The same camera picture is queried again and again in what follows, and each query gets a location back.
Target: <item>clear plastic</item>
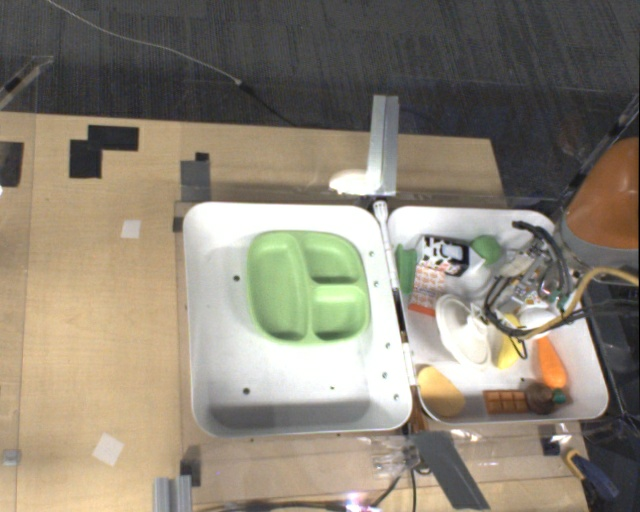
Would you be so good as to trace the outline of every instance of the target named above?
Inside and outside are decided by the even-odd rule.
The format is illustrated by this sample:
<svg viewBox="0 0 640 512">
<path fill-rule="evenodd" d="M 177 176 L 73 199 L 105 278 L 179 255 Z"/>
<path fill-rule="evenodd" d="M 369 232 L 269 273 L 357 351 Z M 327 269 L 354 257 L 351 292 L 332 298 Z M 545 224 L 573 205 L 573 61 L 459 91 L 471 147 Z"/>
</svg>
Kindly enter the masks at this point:
<svg viewBox="0 0 640 512">
<path fill-rule="evenodd" d="M 36 142 L 37 75 L 48 59 L 8 59 L 0 77 L 0 509 L 16 508 L 22 351 Z M 24 80 L 24 87 L 19 85 Z"/>
</svg>

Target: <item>electronic wires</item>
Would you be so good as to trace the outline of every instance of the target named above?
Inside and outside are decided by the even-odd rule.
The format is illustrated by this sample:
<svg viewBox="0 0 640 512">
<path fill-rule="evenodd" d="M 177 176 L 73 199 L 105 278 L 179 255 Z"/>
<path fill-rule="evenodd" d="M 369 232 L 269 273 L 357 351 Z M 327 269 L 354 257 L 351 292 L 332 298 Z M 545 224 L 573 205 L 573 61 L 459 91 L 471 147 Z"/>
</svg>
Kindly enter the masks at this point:
<svg viewBox="0 0 640 512">
<path fill-rule="evenodd" d="M 207 62 L 204 62 L 204 61 L 202 61 L 200 59 L 196 59 L 195 57 L 192 57 L 191 55 L 187 55 L 186 53 L 183 53 L 183 52 L 181 52 L 179 50 L 176 50 L 175 48 L 171 48 L 169 46 L 164 46 L 164 45 L 158 44 L 158 43 L 151 43 L 151 42 L 145 41 L 143 39 L 137 39 L 135 37 L 129 37 L 129 36 L 125 36 L 125 35 L 122 35 L 122 34 L 118 34 L 117 32 L 113 32 L 111 30 L 103 28 L 100 25 L 96 25 L 92 21 L 89 21 L 86 18 L 83 18 L 82 16 L 76 14 L 75 12 L 67 9 L 66 7 L 54 2 L 54 0 L 44 0 L 44 1 L 47 2 L 48 4 L 50 4 L 51 6 L 55 7 L 56 9 L 59 9 L 60 11 L 68 14 L 72 18 L 78 20 L 79 22 L 84 23 L 85 25 L 93 28 L 94 30 L 97 30 L 98 32 L 102 32 L 103 34 L 106 34 L 108 36 L 115 37 L 117 39 L 122 39 L 123 41 L 128 41 L 130 43 L 139 44 L 139 45 L 142 45 L 142 46 L 147 46 L 149 48 L 156 48 L 158 50 L 169 52 L 169 53 L 172 53 L 173 55 L 176 55 L 177 57 L 180 57 L 182 59 L 186 59 L 186 60 L 188 60 L 190 62 L 193 62 L 194 64 L 198 64 L 198 65 L 203 66 L 203 67 L 205 67 L 207 69 L 215 71 L 216 73 L 218 73 L 218 74 L 228 78 L 229 80 L 231 80 L 243 93 L 247 94 L 248 96 L 251 96 L 255 101 L 257 101 L 260 105 L 262 105 L 264 108 L 266 108 L 269 112 L 271 112 L 278 119 L 280 119 L 281 121 L 283 121 L 284 123 L 286 123 L 289 126 L 296 126 L 296 124 L 293 123 L 290 119 L 288 119 L 287 117 L 283 116 L 277 110 L 275 110 L 273 107 L 271 107 L 269 104 L 267 104 L 260 96 L 258 96 L 258 94 L 253 90 L 252 87 L 247 85 L 244 81 L 242 81 L 237 76 L 233 76 L 231 73 L 228 73 L 224 69 L 221 69 L 221 68 L 219 68 L 217 66 L 209 64 Z"/>
<path fill-rule="evenodd" d="M 584 307 L 579 310 L 575 310 L 576 306 L 580 302 L 580 299 L 584 295 L 584 292 L 587 289 L 589 283 L 598 276 L 601 275 L 610 275 L 614 277 L 618 277 L 623 281 L 626 281 L 634 286 L 638 286 L 638 277 L 630 274 L 628 272 L 624 272 L 622 270 L 616 268 L 609 267 L 595 267 L 589 270 L 583 277 L 580 279 L 578 286 L 575 289 L 575 292 L 572 295 L 572 298 L 567 305 L 567 307 L 553 320 L 541 325 L 540 327 L 536 327 L 534 329 L 521 329 L 511 327 L 502 322 L 500 318 L 498 318 L 497 314 L 493 312 L 492 306 L 497 297 L 506 289 L 506 287 L 510 283 L 510 278 L 501 277 L 497 279 L 489 293 L 485 298 L 483 314 L 485 318 L 490 321 L 493 325 L 495 325 L 498 330 L 507 334 L 508 336 L 512 336 L 518 339 L 528 339 L 533 336 L 537 336 L 538 334 L 542 334 L 551 329 L 556 329 L 563 325 L 570 324 L 575 322 L 576 320 L 580 320 L 582 318 L 597 316 L 597 315 L 611 315 L 611 314 L 637 314 L 638 303 L 633 300 L 609 300 L 605 301 L 601 304 L 595 304 L 590 307 Z"/>
<path fill-rule="evenodd" d="M 535 236 L 538 240 L 542 240 L 547 247 L 549 248 L 549 252 L 551 255 L 551 259 L 555 262 L 558 267 L 558 274 L 560 278 L 560 290 L 565 296 L 568 296 L 572 290 L 572 282 L 571 282 L 571 273 L 569 272 L 569 266 L 567 265 L 567 261 L 562 255 L 562 249 L 549 234 L 546 229 L 543 229 L 539 226 L 534 226 L 524 221 L 514 221 L 511 224 L 516 229 L 524 229 L 529 231 L 533 236 Z"/>
<path fill-rule="evenodd" d="M 418 499 L 418 490 L 416 487 L 415 475 L 413 474 L 413 470 L 409 469 L 411 473 L 411 487 L 413 489 L 413 512 L 416 512 L 417 508 L 417 499 Z M 391 481 L 389 487 L 385 489 L 385 491 L 378 496 L 369 507 L 378 507 L 388 496 L 391 494 L 402 475 L 398 475 Z M 227 507 L 227 506 L 218 506 L 214 508 L 209 508 L 204 510 L 203 512 L 271 512 L 276 510 L 284 510 L 289 508 L 307 508 L 307 509 L 315 509 L 315 510 L 327 510 L 329 512 L 349 512 L 347 505 L 336 502 L 320 502 L 320 501 L 286 501 L 282 503 L 271 503 L 268 501 L 254 501 L 249 502 L 244 505 L 239 505 L 238 507 Z"/>
</svg>

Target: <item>wire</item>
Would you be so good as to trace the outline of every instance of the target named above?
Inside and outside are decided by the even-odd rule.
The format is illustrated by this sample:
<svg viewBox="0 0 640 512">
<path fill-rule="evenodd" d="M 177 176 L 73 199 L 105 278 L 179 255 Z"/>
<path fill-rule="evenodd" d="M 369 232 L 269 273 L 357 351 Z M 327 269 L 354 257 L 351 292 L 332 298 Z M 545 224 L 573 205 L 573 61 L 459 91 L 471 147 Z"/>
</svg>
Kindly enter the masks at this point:
<svg viewBox="0 0 640 512">
<path fill-rule="evenodd" d="M 571 301 L 569 302 L 569 305 L 566 307 L 564 312 L 562 312 L 553 320 L 550 320 L 549 322 L 545 323 L 544 325 L 541 325 L 540 327 L 536 327 L 535 329 L 513 329 L 504 325 L 502 321 L 496 316 L 496 314 L 493 311 L 491 311 L 491 306 L 493 305 L 493 302 L 495 301 L 496 297 L 499 296 L 500 293 L 502 293 L 502 291 L 504 291 L 506 286 L 509 284 L 508 279 L 500 278 L 500 279 L 497 279 L 491 286 L 489 293 L 485 298 L 483 312 L 487 320 L 489 320 L 493 325 L 495 325 L 500 331 L 502 331 L 505 334 L 508 334 L 509 336 L 513 336 L 519 339 L 531 338 L 538 334 L 544 333 L 545 331 L 555 329 L 557 327 L 561 327 L 562 325 L 567 325 L 578 319 L 586 318 L 588 316 L 594 316 L 596 314 L 619 314 L 621 311 L 620 309 L 621 305 L 630 306 L 630 311 L 628 312 L 631 312 L 632 311 L 631 307 L 637 304 L 635 301 L 607 301 L 602 304 L 596 304 L 589 308 L 583 308 L 578 311 L 575 311 L 575 308 L 580 302 L 580 299 L 582 298 L 582 295 L 587 289 L 587 286 L 589 285 L 589 283 L 594 278 L 602 274 L 612 275 L 614 277 L 618 277 L 624 281 L 627 281 L 634 286 L 638 286 L 638 277 L 633 274 L 624 272 L 616 268 L 595 267 L 589 270 L 582 277 L 582 279 L 578 283 L 578 286 L 576 287 L 575 293 L 573 294 Z M 495 289 L 498 287 L 499 283 L 502 283 L 503 286 L 500 289 L 500 292 L 494 296 Z"/>
<path fill-rule="evenodd" d="M 516 351 L 520 359 L 527 359 L 529 357 L 529 353 L 527 352 L 527 345 L 524 340 L 519 340 L 515 336 L 509 336 L 509 341 L 511 345 L 513 345 L 513 349 Z"/>
<path fill-rule="evenodd" d="M 346 512 L 345 505 L 338 503 L 322 503 L 315 501 L 287 501 L 284 503 L 270 503 L 266 501 L 254 501 L 237 508 L 227 508 L 224 505 L 208 508 L 201 512 L 271 512 L 288 508 L 308 508 L 314 510 L 326 510 L 328 512 Z"/>
<path fill-rule="evenodd" d="M 107 34 L 108 36 L 112 36 L 112 37 L 116 37 L 118 39 L 122 39 L 123 41 L 129 41 L 131 43 L 136 43 L 136 44 L 140 44 L 140 45 L 143 45 L 143 46 L 148 46 L 150 48 L 157 48 L 158 50 L 163 50 L 165 52 L 173 53 L 174 55 L 177 55 L 178 57 L 182 57 L 183 59 L 186 59 L 188 61 L 191 61 L 191 62 L 194 62 L 196 64 L 199 64 L 199 65 L 201 65 L 201 66 L 203 66 L 205 68 L 211 69 L 211 70 L 215 71 L 216 73 L 219 73 L 219 74 L 229 78 L 238 87 L 240 87 L 240 85 L 242 84 L 242 80 L 240 80 L 238 77 L 235 77 L 232 74 L 227 73 L 223 69 L 220 69 L 220 68 L 218 68 L 216 66 L 213 66 L 212 64 L 208 64 L 208 63 L 206 63 L 204 61 L 201 61 L 200 59 L 196 59 L 195 57 L 191 57 L 191 55 L 187 55 L 186 53 L 182 53 L 181 51 L 175 50 L 174 48 L 170 48 L 168 46 L 163 46 L 163 45 L 157 44 L 157 43 L 150 43 L 149 41 L 144 41 L 142 39 L 136 39 L 134 37 L 129 37 L 129 36 L 123 36 L 122 34 L 118 34 L 116 32 L 112 32 L 111 30 L 107 30 L 106 28 L 103 28 L 100 25 L 96 25 L 95 23 L 83 18 L 82 16 L 79 16 L 75 12 L 70 11 L 69 9 L 67 9 L 66 7 L 63 7 L 60 4 L 57 4 L 53 0 L 44 0 L 44 1 L 47 2 L 48 4 L 52 5 L 56 9 L 59 9 L 62 12 L 67 13 L 69 16 L 71 16 L 72 18 L 75 18 L 76 20 L 84 23 L 85 25 L 88 25 L 91 28 L 93 28 L 93 29 L 95 29 L 95 30 L 97 30 L 99 32 L 102 32 L 103 34 Z"/>
<path fill-rule="evenodd" d="M 529 231 L 529 233 L 531 233 L 533 236 L 543 240 L 547 244 L 547 246 L 551 250 L 553 260 L 558 265 L 560 274 L 560 289 L 565 295 L 569 295 L 572 290 L 571 273 L 569 272 L 569 265 L 567 265 L 567 260 L 562 255 L 562 249 L 560 249 L 558 242 L 554 240 L 554 238 L 546 229 L 541 228 L 540 226 L 534 226 L 524 221 L 514 221 L 511 225 L 516 229 L 524 229 L 526 231 Z"/>
<path fill-rule="evenodd" d="M 380 503 L 382 503 L 384 499 L 393 492 L 393 490 L 396 488 L 396 485 L 398 485 L 401 476 L 402 475 L 398 475 L 393 479 L 393 482 L 391 482 L 391 485 L 387 488 L 387 490 L 384 491 L 380 496 L 378 496 L 378 498 L 373 503 L 371 503 L 372 507 L 377 507 L 378 505 L 380 505 Z"/>
<path fill-rule="evenodd" d="M 256 94 L 256 92 L 253 90 L 252 87 L 250 87 L 249 85 L 245 84 L 244 82 L 238 84 L 238 87 L 240 88 L 240 90 L 242 92 L 244 92 L 244 93 L 248 94 L 249 96 L 251 96 L 254 100 L 256 100 L 258 103 L 260 103 L 260 105 L 262 105 L 264 108 L 266 108 L 269 112 L 271 112 L 278 119 L 280 119 L 281 121 L 284 121 L 289 126 L 293 126 L 294 128 L 296 127 L 296 124 L 293 121 L 291 121 L 290 119 L 284 117 L 277 110 L 275 110 L 274 108 L 269 106 L 260 96 L 258 96 Z"/>
<path fill-rule="evenodd" d="M 411 506 L 411 510 L 416 512 L 418 510 L 418 489 L 416 487 L 416 475 L 413 473 L 413 469 L 409 470 L 409 474 L 411 475 L 411 489 L 413 490 L 413 504 Z"/>
<path fill-rule="evenodd" d="M 190 62 L 194 62 L 195 64 L 199 64 L 200 66 L 203 66 L 207 69 L 211 69 L 213 71 L 215 71 L 216 73 L 219 73 L 225 77 L 227 77 L 228 79 L 232 80 L 234 84 L 236 84 L 238 86 L 238 88 L 244 92 L 245 94 L 251 96 L 254 100 L 256 100 L 258 103 L 260 103 L 260 105 L 262 105 L 264 108 L 266 108 L 269 112 L 271 112 L 274 116 L 276 116 L 278 119 L 280 119 L 281 121 L 283 121 L 284 123 L 288 124 L 289 126 L 293 126 L 295 127 L 296 124 L 293 123 L 291 120 L 287 119 L 285 116 L 283 116 L 282 114 L 280 114 L 277 110 L 275 110 L 273 107 L 271 107 L 269 104 L 267 104 L 260 96 L 258 96 L 256 94 L 256 92 L 253 90 L 253 88 L 251 88 L 249 85 L 247 85 L 246 83 L 244 83 L 240 78 L 233 76 L 230 73 L 227 73 L 226 71 L 224 71 L 223 69 L 220 69 L 212 64 L 208 64 L 200 59 L 196 59 L 195 57 L 192 57 L 191 55 L 187 55 L 186 53 L 183 53 L 181 51 L 178 51 L 174 48 L 170 48 L 168 46 L 164 46 L 161 44 L 157 44 L 157 43 L 150 43 L 149 41 L 144 41 L 142 39 L 136 39 L 134 37 L 129 37 L 129 36 L 123 36 L 122 34 L 118 34 L 117 32 L 112 32 L 111 30 L 107 30 L 106 28 L 101 27 L 100 25 L 96 25 L 95 23 L 83 18 L 82 16 L 76 14 L 75 12 L 67 9 L 66 7 L 54 2 L 53 0 L 44 0 L 45 2 L 47 2 L 48 4 L 52 5 L 53 7 L 55 7 L 56 9 L 61 10 L 62 12 L 68 14 L 69 16 L 71 16 L 72 18 L 75 18 L 76 20 L 84 23 L 85 25 L 88 25 L 89 27 L 102 32 L 103 34 L 107 34 L 108 36 L 111 37 L 116 37 L 118 39 L 122 39 L 123 41 L 128 41 L 130 43 L 136 43 L 136 44 L 140 44 L 143 46 L 148 46 L 149 48 L 156 48 L 158 50 L 163 50 L 165 52 L 169 52 L 169 53 L 173 53 L 174 55 L 177 55 L 178 57 L 181 57 L 183 59 L 186 59 Z"/>
</svg>

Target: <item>gray carpet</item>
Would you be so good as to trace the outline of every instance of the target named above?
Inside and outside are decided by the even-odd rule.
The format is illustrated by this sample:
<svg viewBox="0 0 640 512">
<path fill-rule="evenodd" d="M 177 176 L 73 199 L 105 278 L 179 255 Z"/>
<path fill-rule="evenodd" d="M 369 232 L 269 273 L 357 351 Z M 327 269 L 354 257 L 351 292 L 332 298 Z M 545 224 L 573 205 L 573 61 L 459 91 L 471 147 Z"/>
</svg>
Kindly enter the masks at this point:
<svg viewBox="0 0 640 512">
<path fill-rule="evenodd" d="M 297 126 L 367 130 L 371 96 L 397 94 L 403 133 L 491 138 L 510 194 L 557 195 L 638 90 L 633 0 L 57 1 L 224 69 Z M 0 47 L 0 80 L 55 57 L 40 112 L 285 124 L 225 77 L 45 0 L 0 3 Z"/>
</svg>

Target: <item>orange object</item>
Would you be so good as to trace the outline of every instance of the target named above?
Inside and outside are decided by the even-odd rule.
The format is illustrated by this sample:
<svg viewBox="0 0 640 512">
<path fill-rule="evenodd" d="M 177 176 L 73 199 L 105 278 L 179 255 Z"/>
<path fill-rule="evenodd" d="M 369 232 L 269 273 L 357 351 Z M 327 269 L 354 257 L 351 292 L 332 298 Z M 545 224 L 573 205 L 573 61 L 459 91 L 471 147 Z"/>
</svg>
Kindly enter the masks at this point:
<svg viewBox="0 0 640 512">
<path fill-rule="evenodd" d="M 567 209 L 567 226 L 591 244 L 638 248 L 638 137 L 618 141 L 596 162 Z"/>
<path fill-rule="evenodd" d="M 542 380 L 551 389 L 562 389 L 567 385 L 567 371 L 546 336 L 538 341 L 538 362 L 542 372 Z"/>
</svg>

